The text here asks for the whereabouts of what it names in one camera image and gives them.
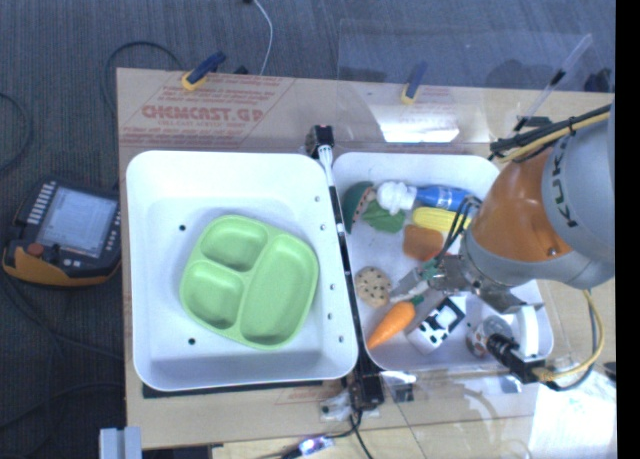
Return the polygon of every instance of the green plate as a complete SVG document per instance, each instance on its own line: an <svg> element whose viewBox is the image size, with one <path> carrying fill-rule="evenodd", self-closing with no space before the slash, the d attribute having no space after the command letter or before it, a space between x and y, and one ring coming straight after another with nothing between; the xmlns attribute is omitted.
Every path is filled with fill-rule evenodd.
<svg viewBox="0 0 640 459"><path fill-rule="evenodd" d="M318 283L311 247L279 228L225 215L204 229L180 283L191 318L257 349L276 349L300 331Z"/></svg>

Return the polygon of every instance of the carrot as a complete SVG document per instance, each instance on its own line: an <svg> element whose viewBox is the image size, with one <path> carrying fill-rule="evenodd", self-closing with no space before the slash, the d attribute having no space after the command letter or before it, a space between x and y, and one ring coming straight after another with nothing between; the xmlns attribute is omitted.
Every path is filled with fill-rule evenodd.
<svg viewBox="0 0 640 459"><path fill-rule="evenodd" d="M377 347L407 327L416 316L416 304L422 300L422 297L417 296L410 301L399 301L394 304L371 333L367 340L367 348L371 350Z"/></svg>

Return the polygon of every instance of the handheld device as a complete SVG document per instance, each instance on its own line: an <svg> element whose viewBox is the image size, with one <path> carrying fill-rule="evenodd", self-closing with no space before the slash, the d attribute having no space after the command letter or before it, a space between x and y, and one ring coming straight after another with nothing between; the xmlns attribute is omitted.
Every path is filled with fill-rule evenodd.
<svg viewBox="0 0 640 459"><path fill-rule="evenodd" d="M118 193L49 176L18 209L2 267L27 282L82 287L109 279L120 260Z"/></svg>

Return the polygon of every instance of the table surface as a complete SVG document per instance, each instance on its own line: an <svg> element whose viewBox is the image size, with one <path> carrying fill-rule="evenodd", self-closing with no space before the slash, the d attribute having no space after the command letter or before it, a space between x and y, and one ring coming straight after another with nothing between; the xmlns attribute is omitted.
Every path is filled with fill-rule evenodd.
<svg viewBox="0 0 640 459"><path fill-rule="evenodd" d="M132 357L126 167L135 155L150 149L295 152L316 124L333 125L336 141L345 137L348 148L390 147L393 151L398 145L380 138L388 130L380 125L393 120L386 104L388 95L399 88L213 74L202 91L186 93L180 90L181 75L118 70L127 424L141 428L144 449L223 443L212 450L213 457L277 457L307 436L348 428L347 422L323 421L320 411L320 402L342 391L340 382L216 394L143 395ZM486 156L487 143L504 136L515 116L536 96L536 91L425 88L413 114L400 116L398 124L415 123L437 110L439 116L448 118L436 128L455 129L456 138L432 145L430 151L442 146ZM564 119L612 99L611 94L556 91L537 114ZM180 117L176 109L182 109L184 115ZM398 115L407 112L399 106L395 111ZM207 123L216 126L205 126ZM590 355L591 340L582 295L553 282L539 282L539 288L554 333L550 357L584 360ZM391 389L385 386L385 403L365 415L360 434L371 455L376 459L531 457L544 451L545 457L579 457L588 449L592 454L598 451L598 456L616 457L615 386L603 369L604 362L616 360L615 279L594 287L593 297L604 321L605 349L579 389L558 393L538 385L505 385L505 377L419 372L412 401L394 401ZM335 440L335 446L322 457L365 455L352 434Z"/></svg>

